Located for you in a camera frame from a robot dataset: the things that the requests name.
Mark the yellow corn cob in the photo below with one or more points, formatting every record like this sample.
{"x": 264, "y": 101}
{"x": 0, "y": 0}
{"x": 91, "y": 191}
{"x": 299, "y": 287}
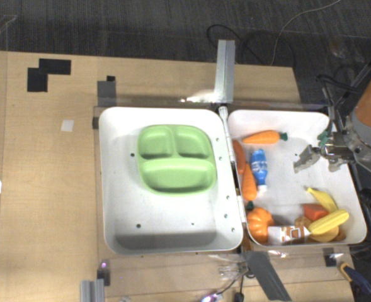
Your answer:
{"x": 328, "y": 221}

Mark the brown bread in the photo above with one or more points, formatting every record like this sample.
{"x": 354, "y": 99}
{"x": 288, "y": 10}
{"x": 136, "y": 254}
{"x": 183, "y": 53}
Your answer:
{"x": 301, "y": 222}

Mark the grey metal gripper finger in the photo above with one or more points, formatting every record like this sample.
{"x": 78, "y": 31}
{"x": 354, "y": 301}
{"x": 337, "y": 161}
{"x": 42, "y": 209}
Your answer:
{"x": 335, "y": 167}
{"x": 306, "y": 157}

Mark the yellow banana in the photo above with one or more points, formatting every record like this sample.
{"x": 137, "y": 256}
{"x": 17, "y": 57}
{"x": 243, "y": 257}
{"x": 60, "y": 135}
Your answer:
{"x": 325, "y": 198}

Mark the orange pumpkin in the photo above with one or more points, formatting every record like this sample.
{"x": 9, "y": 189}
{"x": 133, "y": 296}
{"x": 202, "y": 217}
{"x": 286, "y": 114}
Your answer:
{"x": 258, "y": 223}

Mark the red orange wedge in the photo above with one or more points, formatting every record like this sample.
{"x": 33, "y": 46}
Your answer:
{"x": 313, "y": 211}

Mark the green divided plate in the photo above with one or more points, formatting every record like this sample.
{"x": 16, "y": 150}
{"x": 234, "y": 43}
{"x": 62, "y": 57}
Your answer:
{"x": 175, "y": 168}

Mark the orange carrot with green top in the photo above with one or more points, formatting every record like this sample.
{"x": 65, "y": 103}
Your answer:
{"x": 262, "y": 137}

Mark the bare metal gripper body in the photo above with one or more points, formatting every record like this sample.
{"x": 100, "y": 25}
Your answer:
{"x": 338, "y": 152}

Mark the white plastic tray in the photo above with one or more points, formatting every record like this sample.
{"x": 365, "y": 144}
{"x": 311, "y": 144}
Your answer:
{"x": 172, "y": 219}
{"x": 286, "y": 175}

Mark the pale wood board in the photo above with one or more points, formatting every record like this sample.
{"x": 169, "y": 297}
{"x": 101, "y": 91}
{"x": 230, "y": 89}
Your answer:
{"x": 46, "y": 184}

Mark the blue plastic bottle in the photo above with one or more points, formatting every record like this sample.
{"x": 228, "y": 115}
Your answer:
{"x": 259, "y": 167}

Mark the white and brown carton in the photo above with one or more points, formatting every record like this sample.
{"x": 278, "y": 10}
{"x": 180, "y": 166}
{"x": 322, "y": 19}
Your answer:
{"x": 287, "y": 234}

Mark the orange sausage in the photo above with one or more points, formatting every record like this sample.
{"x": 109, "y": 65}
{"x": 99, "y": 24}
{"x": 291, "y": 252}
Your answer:
{"x": 239, "y": 156}

